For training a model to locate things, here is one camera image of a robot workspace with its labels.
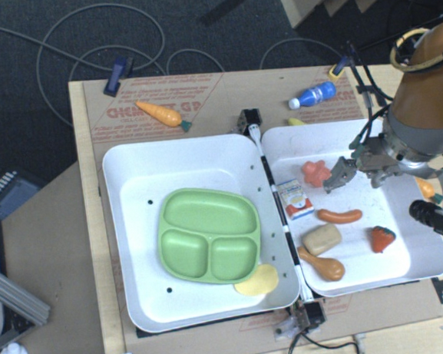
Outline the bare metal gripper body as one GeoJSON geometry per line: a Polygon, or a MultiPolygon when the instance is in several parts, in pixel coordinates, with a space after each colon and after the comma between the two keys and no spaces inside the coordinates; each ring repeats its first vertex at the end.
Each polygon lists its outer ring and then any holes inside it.
{"type": "Polygon", "coordinates": [[[390,134],[370,137],[359,144],[353,154],[357,169],[369,179],[373,174],[387,174],[388,178],[403,174],[421,179],[438,176],[438,171],[428,165],[432,155],[422,154],[390,134]]]}

